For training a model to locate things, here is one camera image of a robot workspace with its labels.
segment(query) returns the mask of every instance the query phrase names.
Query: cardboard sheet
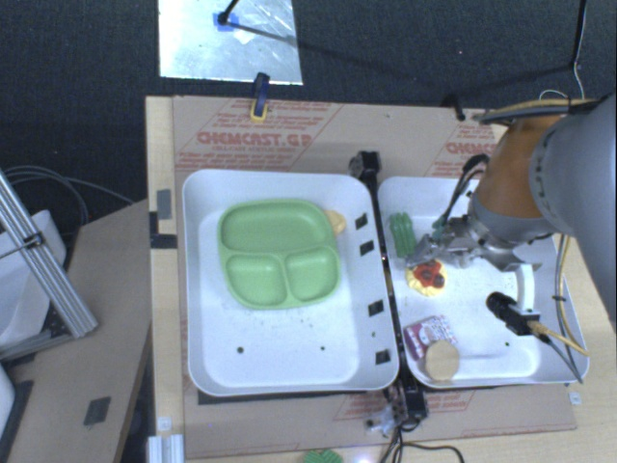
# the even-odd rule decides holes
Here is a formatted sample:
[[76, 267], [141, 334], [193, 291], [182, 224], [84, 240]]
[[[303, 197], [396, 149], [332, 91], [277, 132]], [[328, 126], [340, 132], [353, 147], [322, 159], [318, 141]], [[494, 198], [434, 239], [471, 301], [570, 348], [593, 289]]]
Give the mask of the cardboard sheet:
[[[379, 179], [457, 177], [473, 154], [491, 154], [502, 129], [458, 122], [452, 110], [269, 101], [265, 123], [240, 98], [174, 99], [175, 194], [183, 346], [184, 435], [188, 458], [385, 443], [364, 421], [385, 406], [381, 393], [200, 404], [186, 371], [185, 265], [181, 187], [203, 168], [346, 173], [360, 150], [380, 152]], [[433, 392], [414, 439], [436, 440], [576, 427], [564, 386]]]

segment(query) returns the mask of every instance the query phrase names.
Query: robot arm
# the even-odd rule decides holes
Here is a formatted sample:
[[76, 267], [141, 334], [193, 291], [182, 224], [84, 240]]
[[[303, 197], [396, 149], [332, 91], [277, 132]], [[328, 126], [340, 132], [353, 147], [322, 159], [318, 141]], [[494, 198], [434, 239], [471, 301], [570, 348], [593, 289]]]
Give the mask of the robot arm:
[[482, 257], [502, 271], [514, 249], [564, 232], [578, 240], [615, 327], [615, 94], [591, 111], [527, 118], [504, 134], [463, 218], [425, 235], [408, 266]]

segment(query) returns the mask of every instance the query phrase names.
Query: metal plate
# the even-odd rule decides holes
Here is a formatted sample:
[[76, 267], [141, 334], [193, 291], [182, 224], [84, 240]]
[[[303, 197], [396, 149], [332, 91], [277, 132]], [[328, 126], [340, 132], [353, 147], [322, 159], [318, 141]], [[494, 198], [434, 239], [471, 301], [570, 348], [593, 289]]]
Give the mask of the metal plate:
[[163, 77], [302, 85], [291, 0], [240, 0], [230, 22], [216, 17], [231, 0], [159, 0]]

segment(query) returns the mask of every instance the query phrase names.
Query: green plate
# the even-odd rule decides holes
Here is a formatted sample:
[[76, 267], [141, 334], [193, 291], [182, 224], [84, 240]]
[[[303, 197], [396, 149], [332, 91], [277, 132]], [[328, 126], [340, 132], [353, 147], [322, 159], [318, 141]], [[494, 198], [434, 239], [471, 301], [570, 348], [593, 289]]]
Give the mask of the green plate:
[[340, 282], [340, 259], [326, 214], [298, 199], [237, 204], [218, 225], [228, 289], [253, 309], [320, 302]]

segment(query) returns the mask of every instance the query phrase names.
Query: purple package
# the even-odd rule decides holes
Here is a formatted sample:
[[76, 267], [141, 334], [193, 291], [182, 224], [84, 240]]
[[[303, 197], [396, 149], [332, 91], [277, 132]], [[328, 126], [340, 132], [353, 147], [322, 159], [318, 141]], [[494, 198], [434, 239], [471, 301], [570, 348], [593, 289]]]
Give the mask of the purple package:
[[457, 343], [445, 315], [433, 315], [407, 326], [403, 330], [403, 337], [410, 354], [416, 361], [424, 358], [429, 344], [435, 341], [446, 340], [452, 344]]

